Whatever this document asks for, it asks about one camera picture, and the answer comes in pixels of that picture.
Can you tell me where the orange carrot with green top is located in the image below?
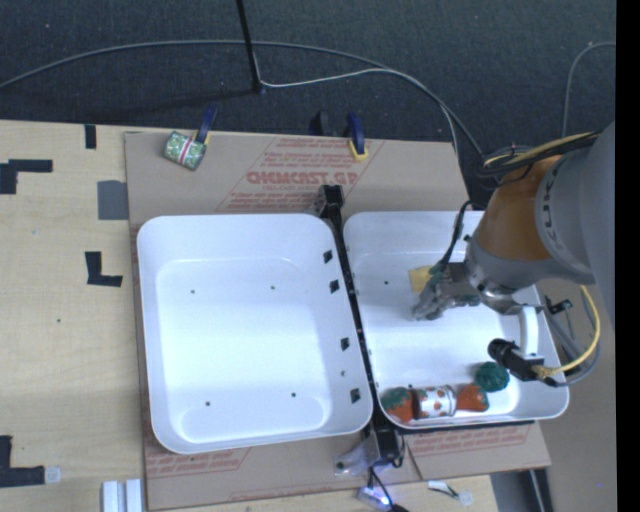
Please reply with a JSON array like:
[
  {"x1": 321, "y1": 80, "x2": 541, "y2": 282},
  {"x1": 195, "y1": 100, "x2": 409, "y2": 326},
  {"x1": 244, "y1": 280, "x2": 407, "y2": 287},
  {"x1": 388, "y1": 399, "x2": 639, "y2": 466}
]
[{"x1": 381, "y1": 386, "x2": 417, "y2": 424}]

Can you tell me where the white can with orange print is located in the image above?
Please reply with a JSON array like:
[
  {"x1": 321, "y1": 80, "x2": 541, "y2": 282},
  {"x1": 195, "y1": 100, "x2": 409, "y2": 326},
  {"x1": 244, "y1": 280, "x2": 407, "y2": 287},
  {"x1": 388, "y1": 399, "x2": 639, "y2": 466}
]
[{"x1": 413, "y1": 384, "x2": 458, "y2": 421}]

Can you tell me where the black block with thin wires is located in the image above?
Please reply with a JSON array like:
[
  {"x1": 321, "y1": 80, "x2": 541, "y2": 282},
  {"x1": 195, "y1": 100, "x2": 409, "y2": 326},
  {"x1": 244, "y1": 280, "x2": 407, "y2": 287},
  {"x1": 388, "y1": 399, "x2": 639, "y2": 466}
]
[
  {"x1": 317, "y1": 184, "x2": 347, "y2": 220},
  {"x1": 373, "y1": 426, "x2": 404, "y2": 465}
]

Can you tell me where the white plastic tray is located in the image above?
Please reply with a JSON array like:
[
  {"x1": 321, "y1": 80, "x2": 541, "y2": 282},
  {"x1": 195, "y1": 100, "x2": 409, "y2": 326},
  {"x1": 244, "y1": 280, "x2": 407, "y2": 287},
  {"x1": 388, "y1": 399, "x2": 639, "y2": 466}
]
[
  {"x1": 342, "y1": 209, "x2": 571, "y2": 431},
  {"x1": 135, "y1": 213, "x2": 375, "y2": 456}
]

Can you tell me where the yellow cheese slice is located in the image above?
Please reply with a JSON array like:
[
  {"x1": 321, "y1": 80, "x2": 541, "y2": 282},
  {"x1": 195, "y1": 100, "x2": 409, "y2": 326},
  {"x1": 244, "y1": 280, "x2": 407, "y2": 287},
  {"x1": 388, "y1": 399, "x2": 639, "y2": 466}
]
[{"x1": 408, "y1": 265, "x2": 437, "y2": 293}]

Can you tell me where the green broccoli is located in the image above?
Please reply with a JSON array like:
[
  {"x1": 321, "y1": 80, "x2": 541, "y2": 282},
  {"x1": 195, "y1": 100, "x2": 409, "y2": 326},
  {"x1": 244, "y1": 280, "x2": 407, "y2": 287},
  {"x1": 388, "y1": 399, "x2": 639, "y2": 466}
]
[{"x1": 473, "y1": 361, "x2": 512, "y2": 394}]

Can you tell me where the orange strawberry with green top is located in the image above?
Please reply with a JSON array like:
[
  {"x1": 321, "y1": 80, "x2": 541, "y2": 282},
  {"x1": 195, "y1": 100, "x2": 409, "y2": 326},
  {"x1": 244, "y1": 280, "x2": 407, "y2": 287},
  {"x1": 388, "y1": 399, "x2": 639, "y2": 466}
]
[{"x1": 455, "y1": 383, "x2": 491, "y2": 414}]

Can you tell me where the black cylinder on white bracket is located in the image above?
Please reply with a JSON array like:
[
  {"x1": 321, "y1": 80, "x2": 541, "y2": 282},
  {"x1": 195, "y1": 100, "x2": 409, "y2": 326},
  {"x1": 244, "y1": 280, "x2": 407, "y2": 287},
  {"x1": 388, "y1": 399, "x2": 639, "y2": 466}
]
[{"x1": 487, "y1": 304, "x2": 547, "y2": 384}]

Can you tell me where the thin black rod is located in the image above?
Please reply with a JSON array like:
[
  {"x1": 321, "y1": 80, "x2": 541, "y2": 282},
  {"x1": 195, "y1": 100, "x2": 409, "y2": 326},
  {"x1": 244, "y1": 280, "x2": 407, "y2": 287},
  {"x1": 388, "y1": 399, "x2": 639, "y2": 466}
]
[{"x1": 327, "y1": 213, "x2": 385, "y2": 436}]

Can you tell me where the green can with red stripe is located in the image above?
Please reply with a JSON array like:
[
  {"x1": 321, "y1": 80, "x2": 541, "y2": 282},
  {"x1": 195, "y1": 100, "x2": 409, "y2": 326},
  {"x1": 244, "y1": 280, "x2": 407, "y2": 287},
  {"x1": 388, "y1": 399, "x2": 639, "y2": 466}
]
[{"x1": 160, "y1": 130, "x2": 208, "y2": 172}]

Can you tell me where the brown cardboard board red print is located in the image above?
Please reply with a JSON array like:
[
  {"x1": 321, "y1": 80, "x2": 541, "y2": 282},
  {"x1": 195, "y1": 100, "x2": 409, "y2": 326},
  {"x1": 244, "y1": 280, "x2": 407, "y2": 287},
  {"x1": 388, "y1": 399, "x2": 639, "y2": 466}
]
[{"x1": 123, "y1": 130, "x2": 552, "y2": 507}]

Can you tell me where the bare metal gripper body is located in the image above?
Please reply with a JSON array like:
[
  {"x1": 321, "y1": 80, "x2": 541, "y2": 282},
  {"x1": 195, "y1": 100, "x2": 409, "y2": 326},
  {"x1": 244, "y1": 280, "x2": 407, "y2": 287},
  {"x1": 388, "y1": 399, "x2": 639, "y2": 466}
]
[{"x1": 432, "y1": 263, "x2": 522, "y2": 316}]

